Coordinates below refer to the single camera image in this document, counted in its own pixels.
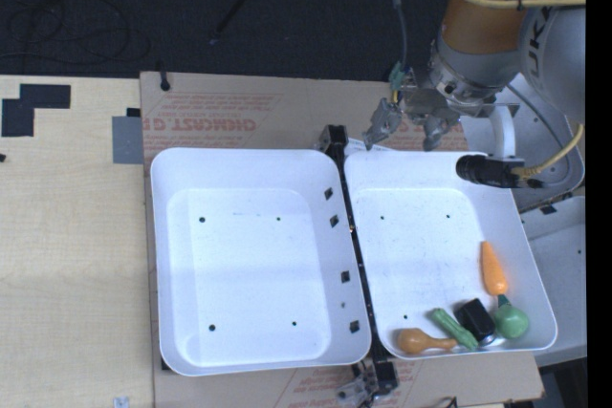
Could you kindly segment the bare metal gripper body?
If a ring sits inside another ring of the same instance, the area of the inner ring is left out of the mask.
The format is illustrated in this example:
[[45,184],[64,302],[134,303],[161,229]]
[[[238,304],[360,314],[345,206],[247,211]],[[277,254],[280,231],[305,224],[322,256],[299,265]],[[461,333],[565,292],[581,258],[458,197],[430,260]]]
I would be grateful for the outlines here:
[[401,107],[419,117],[483,117],[485,106],[493,103],[498,93],[496,74],[460,71],[446,60],[430,61],[427,67],[400,65],[400,75]]

